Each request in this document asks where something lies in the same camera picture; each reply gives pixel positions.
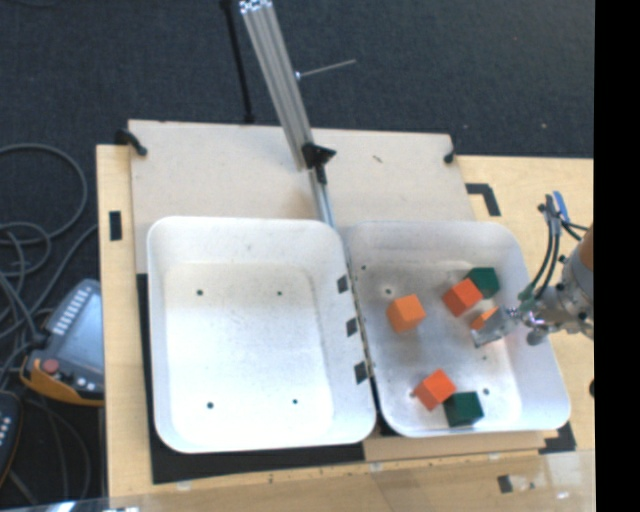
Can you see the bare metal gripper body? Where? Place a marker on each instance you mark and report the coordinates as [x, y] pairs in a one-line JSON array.
[[560, 310]]

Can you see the white plastic tray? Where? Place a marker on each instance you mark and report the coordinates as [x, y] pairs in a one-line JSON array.
[[250, 340], [450, 350]]

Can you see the pale wooden flat board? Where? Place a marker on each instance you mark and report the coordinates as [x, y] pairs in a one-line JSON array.
[[225, 170]]

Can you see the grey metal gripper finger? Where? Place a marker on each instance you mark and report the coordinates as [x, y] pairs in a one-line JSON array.
[[492, 334]]

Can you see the green cube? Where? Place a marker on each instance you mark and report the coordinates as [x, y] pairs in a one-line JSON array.
[[486, 280], [463, 409]]

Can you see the orange cube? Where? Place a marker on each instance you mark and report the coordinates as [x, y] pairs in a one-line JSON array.
[[461, 298], [434, 390], [406, 314], [483, 319]]

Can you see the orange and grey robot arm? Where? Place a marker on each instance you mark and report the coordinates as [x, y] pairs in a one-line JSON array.
[[586, 255]]

